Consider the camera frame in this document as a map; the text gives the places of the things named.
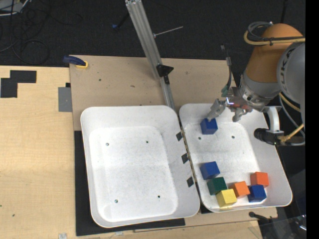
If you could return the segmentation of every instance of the orange cube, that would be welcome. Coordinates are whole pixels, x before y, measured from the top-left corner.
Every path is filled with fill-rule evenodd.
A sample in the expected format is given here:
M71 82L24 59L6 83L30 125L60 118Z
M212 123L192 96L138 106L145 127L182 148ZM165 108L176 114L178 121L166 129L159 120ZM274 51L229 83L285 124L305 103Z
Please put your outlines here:
M245 181L236 182L229 187L233 189L236 195L236 198L242 198L250 194L249 188Z
M266 188L269 185L268 173L255 172L250 175L251 185L263 185Z

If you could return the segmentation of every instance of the yellow cube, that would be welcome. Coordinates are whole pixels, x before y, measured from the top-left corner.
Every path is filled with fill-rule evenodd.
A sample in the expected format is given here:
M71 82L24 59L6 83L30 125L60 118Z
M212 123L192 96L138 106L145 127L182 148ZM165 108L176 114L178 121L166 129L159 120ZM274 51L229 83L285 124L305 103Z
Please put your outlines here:
M222 190L216 194L219 207L227 207L235 204L237 198L233 189Z

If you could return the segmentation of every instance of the black floor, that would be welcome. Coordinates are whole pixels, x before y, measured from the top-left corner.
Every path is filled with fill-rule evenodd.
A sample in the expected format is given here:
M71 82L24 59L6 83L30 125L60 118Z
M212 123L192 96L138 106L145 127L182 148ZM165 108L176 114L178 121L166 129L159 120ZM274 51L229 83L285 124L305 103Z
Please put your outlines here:
M142 1L154 33L183 26L156 38L162 58L224 60L224 44L236 83L253 49L243 39L249 24L283 22L306 35L306 0ZM125 0L32 0L22 13L0 16L0 65L62 67L69 54L145 57L130 18L112 27L127 12ZM281 127L295 129L283 113ZM288 179L305 169L305 146L278 152ZM291 208L288 216L298 214Z

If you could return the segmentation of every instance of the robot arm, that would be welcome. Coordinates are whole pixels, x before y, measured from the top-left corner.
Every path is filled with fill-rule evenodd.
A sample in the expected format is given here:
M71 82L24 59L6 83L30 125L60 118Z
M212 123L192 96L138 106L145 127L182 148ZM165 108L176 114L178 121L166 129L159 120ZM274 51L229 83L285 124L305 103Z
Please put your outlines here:
M266 27L261 37L253 31ZM225 101L216 100L207 119L211 121L219 116L225 107L235 113L233 121L240 120L252 110L267 112L271 121L279 121L276 109L267 104L283 92L288 98L300 104L302 120L305 125L305 38L295 28L286 24L255 22L248 27L244 35L247 43L254 45L247 67L241 77L240 86L232 87ZM268 136L282 135L279 123L272 123ZM261 133L255 133L260 139Z

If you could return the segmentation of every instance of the tray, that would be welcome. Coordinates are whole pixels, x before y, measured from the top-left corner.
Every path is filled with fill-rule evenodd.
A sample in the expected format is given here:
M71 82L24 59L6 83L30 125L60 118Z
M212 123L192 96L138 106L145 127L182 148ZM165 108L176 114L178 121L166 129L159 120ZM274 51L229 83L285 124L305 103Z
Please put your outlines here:
M105 228L195 215L200 200L177 114L167 106L81 115L91 214Z
M186 104L179 111L190 159L197 179L203 205L212 212L235 211L259 207L287 206L292 201L292 192L284 169L273 145L257 140L256 128L268 128L263 113L252 111L232 122L228 108L216 118L218 130L213 135L203 135L200 123L207 116L212 104ZM239 181L250 185L250 174L260 171L268 173L270 185L265 188L267 198L259 203L250 203L247 197L239 198L227 208L220 208L215 195L210 195L207 180L200 166L216 161L227 187Z

